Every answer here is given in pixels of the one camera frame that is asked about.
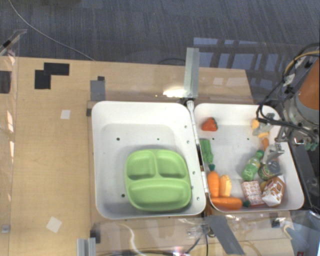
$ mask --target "toy milk carton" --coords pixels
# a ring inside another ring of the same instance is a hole
[[[285,178],[283,175],[269,179],[263,190],[263,194],[261,196],[262,200],[269,207],[276,207],[280,205],[284,195],[285,186]]]

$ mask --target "toy bottle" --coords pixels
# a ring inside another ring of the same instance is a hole
[[[258,150],[253,157],[251,157],[248,163],[245,165],[244,170],[241,172],[241,177],[250,182],[254,179],[255,174],[259,170],[260,160],[264,156],[264,152],[262,150]]]

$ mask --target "yellow cable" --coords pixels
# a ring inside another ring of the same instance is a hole
[[[288,64],[288,66],[286,66],[286,68],[284,70],[284,74],[287,74],[289,68],[295,63],[295,61],[299,60],[300,58],[302,58],[304,56],[313,55],[313,54],[320,54],[320,51],[319,50],[309,51],[309,52],[301,54],[301,55],[299,55],[297,57],[294,57],[294,59]]]

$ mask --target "green divided plate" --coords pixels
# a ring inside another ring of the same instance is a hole
[[[166,212],[185,207],[191,200],[191,183],[183,157],[171,150],[133,152],[125,162],[125,187],[137,209]]]

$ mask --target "wooden table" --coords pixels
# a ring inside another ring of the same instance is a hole
[[[35,89],[35,70],[43,70],[45,62],[69,64],[69,76],[53,75],[51,89]],[[177,101],[176,98],[163,96],[163,91],[172,86],[182,87],[185,69],[182,66],[24,57],[16,58],[15,65],[18,66],[13,72],[17,73],[18,97],[11,218],[8,220],[11,230],[8,250],[5,239],[2,239],[5,249],[0,249],[0,256],[8,252],[10,256],[76,255],[77,239],[87,239],[93,224],[86,116],[90,81],[96,81],[98,76],[105,78],[108,100]],[[244,70],[200,68],[199,95],[199,102],[253,103]],[[0,101],[5,97],[8,94],[0,94]],[[61,119],[62,110],[70,111],[69,119]],[[51,217],[62,222],[57,233],[46,228]],[[264,221],[268,223],[265,227],[269,227],[270,220],[266,217]],[[158,230],[159,237],[167,241],[179,237],[176,234],[179,228],[175,229],[179,226],[177,220],[128,223],[126,226],[125,223],[117,225],[107,220],[102,223],[103,230],[109,231],[109,236],[113,238],[110,238],[107,247],[126,247],[124,242],[119,241],[120,234],[128,237],[127,244],[132,245],[132,235],[128,236],[130,230],[136,232],[136,245],[139,247],[145,243],[142,236],[146,234],[145,230]],[[243,246],[245,241],[254,240],[257,236],[254,230],[247,232],[252,236],[241,231],[238,234]],[[290,242],[281,231],[260,237],[261,241],[256,242],[255,246],[261,252],[265,245],[263,240],[270,239],[274,246],[279,245],[282,250],[287,245],[282,255],[292,253]],[[186,237],[181,236],[179,240],[185,241]],[[221,255],[222,249],[217,239],[212,238],[210,243],[210,250]],[[155,242],[155,245],[164,246],[161,242]],[[205,246],[200,245],[194,251],[197,252],[194,255],[200,251],[203,255]],[[250,248],[246,252],[255,255]]]

